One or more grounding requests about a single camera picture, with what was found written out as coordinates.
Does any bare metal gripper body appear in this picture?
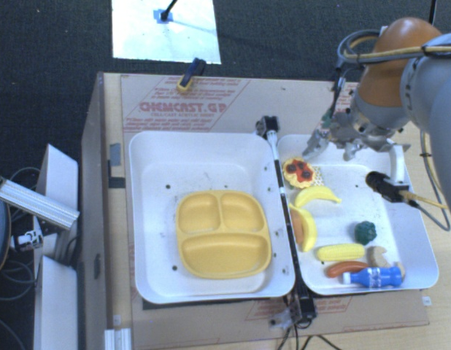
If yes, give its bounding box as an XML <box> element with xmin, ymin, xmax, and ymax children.
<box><xmin>328</xmin><ymin>112</ymin><xmax>397</xmax><ymax>153</ymax></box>

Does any toy pizza slice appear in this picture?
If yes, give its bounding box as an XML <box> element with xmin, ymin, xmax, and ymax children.
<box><xmin>282</xmin><ymin>157</ymin><xmax>317</xmax><ymax>190</ymax></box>

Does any brown cardboard board red print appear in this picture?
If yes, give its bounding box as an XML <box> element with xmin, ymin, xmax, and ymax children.
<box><xmin>119</xmin><ymin>74</ymin><xmax>431</xmax><ymax>343</ymax></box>

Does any thin black and white rod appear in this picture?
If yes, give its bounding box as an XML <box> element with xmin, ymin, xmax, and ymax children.
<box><xmin>267</xmin><ymin>131</ymin><xmax>304</xmax><ymax>295</ymax></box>

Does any green broccoli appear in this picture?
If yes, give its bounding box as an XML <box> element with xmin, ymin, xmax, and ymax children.
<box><xmin>354</xmin><ymin>220</ymin><xmax>378</xmax><ymax>244</ymax></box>

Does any orange toy bread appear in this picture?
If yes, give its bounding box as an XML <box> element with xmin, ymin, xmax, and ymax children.
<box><xmin>289</xmin><ymin>209</ymin><xmax>307</xmax><ymax>246</ymax></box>

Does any white plastic tray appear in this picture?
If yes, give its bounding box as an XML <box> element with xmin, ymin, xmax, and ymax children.
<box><xmin>276</xmin><ymin>133</ymin><xmax>440</xmax><ymax>297</ymax></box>
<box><xmin>128</xmin><ymin>130</ymin><xmax>297</xmax><ymax>305</ymax></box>

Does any yellow corn cob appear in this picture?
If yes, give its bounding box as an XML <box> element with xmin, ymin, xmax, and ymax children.
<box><xmin>315</xmin><ymin>243</ymin><xmax>366</xmax><ymax>263</ymax></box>

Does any brown sausage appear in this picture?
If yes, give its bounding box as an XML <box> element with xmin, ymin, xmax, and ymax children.
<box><xmin>325</xmin><ymin>260</ymin><xmax>370</xmax><ymax>279</ymax></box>

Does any blue bottle white cap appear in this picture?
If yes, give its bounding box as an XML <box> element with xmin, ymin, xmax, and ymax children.
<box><xmin>342</xmin><ymin>265</ymin><xmax>404</xmax><ymax>289</ymax></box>

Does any yellow divided plate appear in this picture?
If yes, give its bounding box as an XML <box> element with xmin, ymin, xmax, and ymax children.
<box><xmin>174</xmin><ymin>190</ymin><xmax>274</xmax><ymax>281</ymax></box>

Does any black cylinder on white bracket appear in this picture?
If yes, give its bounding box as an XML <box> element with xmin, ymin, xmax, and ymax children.
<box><xmin>365</xmin><ymin>141</ymin><xmax>412</xmax><ymax>204</ymax></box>

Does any black block with thin wires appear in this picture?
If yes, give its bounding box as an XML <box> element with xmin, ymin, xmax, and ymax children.
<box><xmin>283</xmin><ymin>292</ymin><xmax>318</xmax><ymax>324</ymax></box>
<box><xmin>255</xmin><ymin>114</ymin><xmax>282</xmax><ymax>139</ymax></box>

